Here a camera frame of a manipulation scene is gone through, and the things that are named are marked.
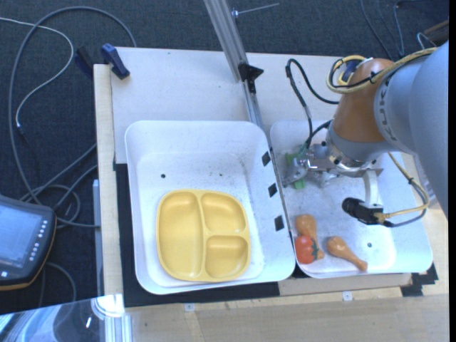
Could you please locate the thin black and white rod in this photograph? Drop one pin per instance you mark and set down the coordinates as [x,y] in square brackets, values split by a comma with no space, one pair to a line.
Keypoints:
[253,106]

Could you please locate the orange toy chicken drumstick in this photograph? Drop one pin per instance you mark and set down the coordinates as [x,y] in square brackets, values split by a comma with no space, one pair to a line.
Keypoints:
[340,248]
[307,224]

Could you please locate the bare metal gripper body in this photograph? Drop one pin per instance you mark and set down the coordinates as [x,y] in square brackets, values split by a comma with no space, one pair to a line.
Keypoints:
[347,165]

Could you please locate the red toy tomato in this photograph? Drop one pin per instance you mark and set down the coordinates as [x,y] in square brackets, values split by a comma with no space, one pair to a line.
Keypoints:
[303,251]

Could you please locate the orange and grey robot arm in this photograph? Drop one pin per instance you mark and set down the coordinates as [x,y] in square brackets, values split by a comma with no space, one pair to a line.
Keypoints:
[409,98]

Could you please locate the black cylinder on white bracket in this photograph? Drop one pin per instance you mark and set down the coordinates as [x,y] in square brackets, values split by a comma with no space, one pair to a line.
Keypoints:
[363,210]

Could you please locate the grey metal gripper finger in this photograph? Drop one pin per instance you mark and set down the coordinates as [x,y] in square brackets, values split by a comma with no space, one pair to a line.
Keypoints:
[294,175]
[325,179]

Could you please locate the pale wood board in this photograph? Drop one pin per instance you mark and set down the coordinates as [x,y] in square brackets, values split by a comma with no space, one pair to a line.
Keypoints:
[107,191]

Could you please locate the yellow divided plate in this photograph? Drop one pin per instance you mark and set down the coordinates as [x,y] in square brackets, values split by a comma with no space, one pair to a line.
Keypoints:
[178,233]

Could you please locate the white plastic tray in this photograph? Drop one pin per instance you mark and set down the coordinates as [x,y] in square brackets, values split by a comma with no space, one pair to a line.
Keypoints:
[335,219]
[199,155]

